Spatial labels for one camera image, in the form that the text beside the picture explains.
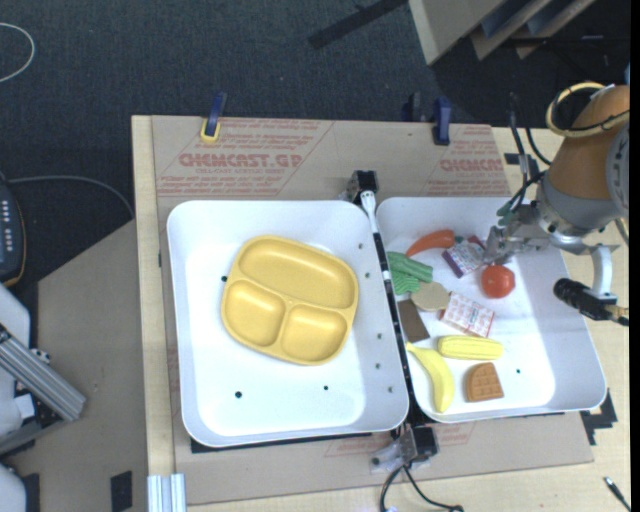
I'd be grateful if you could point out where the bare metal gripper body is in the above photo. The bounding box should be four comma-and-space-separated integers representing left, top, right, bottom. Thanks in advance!
491, 201, 602, 256

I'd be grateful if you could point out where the red tomato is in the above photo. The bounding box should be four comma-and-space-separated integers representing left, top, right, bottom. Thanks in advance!
480, 264, 517, 300

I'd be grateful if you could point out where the purple and white packet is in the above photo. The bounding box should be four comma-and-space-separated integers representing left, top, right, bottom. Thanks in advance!
441, 235, 487, 280

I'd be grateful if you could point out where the orange carrot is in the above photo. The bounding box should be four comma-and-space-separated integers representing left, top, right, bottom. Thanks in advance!
404, 229, 457, 259

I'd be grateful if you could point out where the red and white packet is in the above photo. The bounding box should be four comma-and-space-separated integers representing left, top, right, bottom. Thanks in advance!
437, 293, 497, 339

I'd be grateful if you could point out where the tan round biscuit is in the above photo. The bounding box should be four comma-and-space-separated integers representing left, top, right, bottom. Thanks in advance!
410, 281, 453, 313

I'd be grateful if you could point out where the green ridged toy vegetable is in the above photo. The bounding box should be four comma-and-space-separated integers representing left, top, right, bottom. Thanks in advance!
385, 250, 435, 297

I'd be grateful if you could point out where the yellow corn cob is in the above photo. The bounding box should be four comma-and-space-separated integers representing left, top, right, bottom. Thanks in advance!
437, 334, 505, 362

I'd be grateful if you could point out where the white plastic tray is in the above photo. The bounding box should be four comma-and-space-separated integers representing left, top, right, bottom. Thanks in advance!
165, 199, 411, 448
374, 196, 609, 424

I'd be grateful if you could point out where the brown flat rectangle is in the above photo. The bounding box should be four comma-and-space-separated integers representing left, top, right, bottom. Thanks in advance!
397, 298, 432, 344

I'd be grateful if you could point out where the thin black and white rod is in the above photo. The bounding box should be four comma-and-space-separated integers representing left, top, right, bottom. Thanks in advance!
359, 190, 417, 427

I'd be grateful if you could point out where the brown waffle piece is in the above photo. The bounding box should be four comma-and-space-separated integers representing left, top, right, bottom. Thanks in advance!
464, 362, 506, 404

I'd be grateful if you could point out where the yellow banana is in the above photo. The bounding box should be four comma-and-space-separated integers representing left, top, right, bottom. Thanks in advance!
405, 341, 457, 415

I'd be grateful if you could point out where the yellow divided plate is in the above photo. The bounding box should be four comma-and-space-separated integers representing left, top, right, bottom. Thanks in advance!
219, 234, 361, 367

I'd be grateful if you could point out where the brown cardboard board red print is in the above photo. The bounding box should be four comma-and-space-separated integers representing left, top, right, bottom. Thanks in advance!
149, 115, 596, 506

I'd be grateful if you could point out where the black pen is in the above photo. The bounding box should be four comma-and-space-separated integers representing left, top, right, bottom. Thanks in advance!
603, 476, 631, 512

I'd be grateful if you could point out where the black cylinder on white bracket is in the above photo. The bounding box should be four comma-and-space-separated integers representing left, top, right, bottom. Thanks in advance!
552, 243, 622, 322

